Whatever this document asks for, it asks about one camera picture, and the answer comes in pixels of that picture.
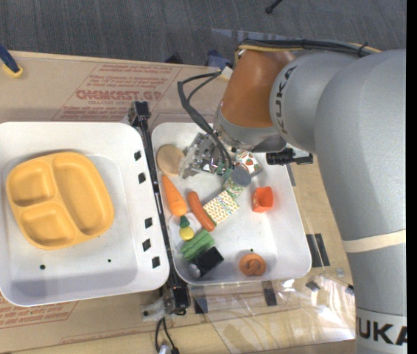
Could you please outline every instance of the clear plastic bag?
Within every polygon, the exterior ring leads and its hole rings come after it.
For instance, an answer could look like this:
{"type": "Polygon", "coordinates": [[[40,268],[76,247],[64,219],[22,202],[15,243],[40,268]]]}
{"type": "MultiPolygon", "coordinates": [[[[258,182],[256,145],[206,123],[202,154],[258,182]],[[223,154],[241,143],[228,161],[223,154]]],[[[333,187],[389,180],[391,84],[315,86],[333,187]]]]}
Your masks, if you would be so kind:
{"type": "Polygon", "coordinates": [[[354,295],[323,276],[193,287],[230,353],[255,353],[354,338],[354,295]]]}

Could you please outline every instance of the round beige cookie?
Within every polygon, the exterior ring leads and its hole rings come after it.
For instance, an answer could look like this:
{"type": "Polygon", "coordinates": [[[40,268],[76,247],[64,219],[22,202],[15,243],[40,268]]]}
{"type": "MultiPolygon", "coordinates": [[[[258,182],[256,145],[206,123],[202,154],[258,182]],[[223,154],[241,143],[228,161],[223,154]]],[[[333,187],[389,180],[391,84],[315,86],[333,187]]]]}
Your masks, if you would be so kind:
{"type": "Polygon", "coordinates": [[[162,145],[156,153],[156,163],[161,172],[167,176],[177,176],[179,174],[179,162],[183,157],[183,151],[174,145],[162,145]]]}

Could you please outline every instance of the white tray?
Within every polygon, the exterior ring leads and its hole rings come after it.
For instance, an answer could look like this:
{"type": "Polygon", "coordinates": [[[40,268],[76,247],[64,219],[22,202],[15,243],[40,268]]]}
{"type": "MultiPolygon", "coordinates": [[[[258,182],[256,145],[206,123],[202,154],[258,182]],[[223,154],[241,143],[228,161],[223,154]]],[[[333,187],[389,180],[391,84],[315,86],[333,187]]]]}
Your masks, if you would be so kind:
{"type": "MultiPolygon", "coordinates": [[[[202,130],[194,123],[163,123],[153,130],[154,154],[165,144],[172,144],[183,150],[192,143],[198,132],[202,130]]],[[[263,153],[257,153],[255,157],[262,166],[262,171],[253,177],[250,186],[236,199],[240,209],[211,232],[215,246],[225,260],[199,279],[189,273],[188,262],[179,251],[183,242],[178,234],[178,219],[171,216],[164,187],[161,185],[175,268],[189,284],[287,280],[302,277],[310,270],[312,257],[287,169],[268,165],[263,153]],[[273,189],[274,207],[263,213],[253,212],[250,196],[257,187],[265,186],[273,189]],[[251,249],[266,260],[267,271],[262,276],[248,277],[239,270],[239,260],[250,253],[251,249]]],[[[171,180],[184,197],[190,190],[197,192],[203,204],[222,191],[222,177],[207,172],[185,180],[177,176],[171,177],[171,180]]]]}
{"type": "Polygon", "coordinates": [[[0,124],[0,290],[7,300],[33,306],[129,294],[159,288],[168,276],[144,147],[134,128],[98,122],[0,124]],[[62,150],[86,155],[96,165],[111,195],[115,219],[106,233],[87,242],[38,249],[18,228],[5,180],[17,164],[62,150]],[[140,173],[146,179],[142,183],[140,173]],[[150,247],[144,250],[143,243],[150,247]]]}

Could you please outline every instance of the black metal bracket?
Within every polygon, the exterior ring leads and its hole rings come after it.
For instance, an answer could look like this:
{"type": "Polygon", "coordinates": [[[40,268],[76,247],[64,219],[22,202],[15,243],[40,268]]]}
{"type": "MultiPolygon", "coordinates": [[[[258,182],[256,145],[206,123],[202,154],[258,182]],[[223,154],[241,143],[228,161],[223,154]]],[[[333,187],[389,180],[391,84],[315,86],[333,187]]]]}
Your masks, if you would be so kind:
{"type": "Polygon", "coordinates": [[[147,157],[148,168],[150,170],[151,182],[153,185],[153,193],[155,195],[156,206],[158,207],[159,220],[163,232],[164,245],[166,246],[166,254],[169,259],[169,278],[163,286],[162,294],[164,296],[164,310],[166,313],[175,313],[184,315],[190,306],[190,296],[187,284],[178,276],[175,270],[174,260],[172,256],[171,244],[164,217],[163,204],[161,201],[161,191],[158,183],[158,173],[156,169],[155,157],[153,153],[153,144],[148,129],[148,119],[150,118],[150,110],[148,102],[135,101],[128,113],[128,120],[132,127],[138,128],[143,139],[144,152],[147,157]]]}

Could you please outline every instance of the yellow divided plate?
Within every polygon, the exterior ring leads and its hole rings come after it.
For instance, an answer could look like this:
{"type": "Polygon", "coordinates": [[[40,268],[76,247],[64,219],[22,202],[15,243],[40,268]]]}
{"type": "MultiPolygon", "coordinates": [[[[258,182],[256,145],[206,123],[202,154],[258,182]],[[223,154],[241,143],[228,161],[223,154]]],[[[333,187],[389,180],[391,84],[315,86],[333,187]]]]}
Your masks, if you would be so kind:
{"type": "Polygon", "coordinates": [[[25,238],[41,249],[82,243],[114,218],[107,187],[93,162],[59,152],[23,162],[7,176],[7,197],[25,238]]]}

